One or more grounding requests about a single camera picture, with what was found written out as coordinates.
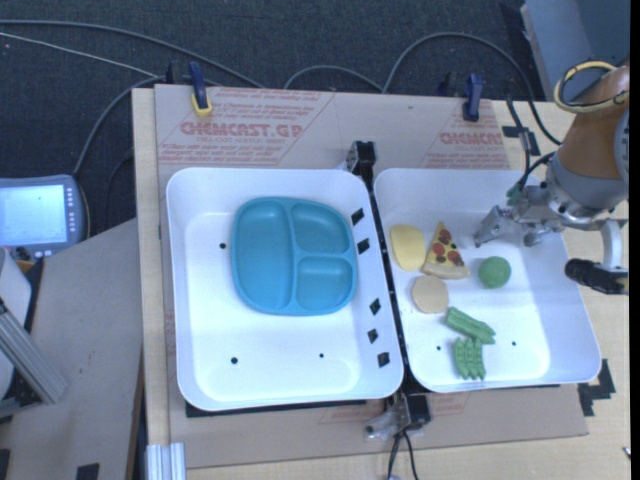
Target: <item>green circle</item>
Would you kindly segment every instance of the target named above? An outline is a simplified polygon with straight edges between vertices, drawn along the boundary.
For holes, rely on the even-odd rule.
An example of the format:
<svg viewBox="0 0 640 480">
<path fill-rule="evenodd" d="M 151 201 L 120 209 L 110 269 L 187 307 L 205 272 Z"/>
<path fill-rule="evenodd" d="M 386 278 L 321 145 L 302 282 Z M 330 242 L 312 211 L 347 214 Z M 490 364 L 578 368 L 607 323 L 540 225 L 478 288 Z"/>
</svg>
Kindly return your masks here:
<svg viewBox="0 0 640 480">
<path fill-rule="evenodd" d="M 478 274 L 485 288 L 500 288 L 511 277 L 511 265 L 500 256 L 491 256 L 480 264 Z"/>
</svg>

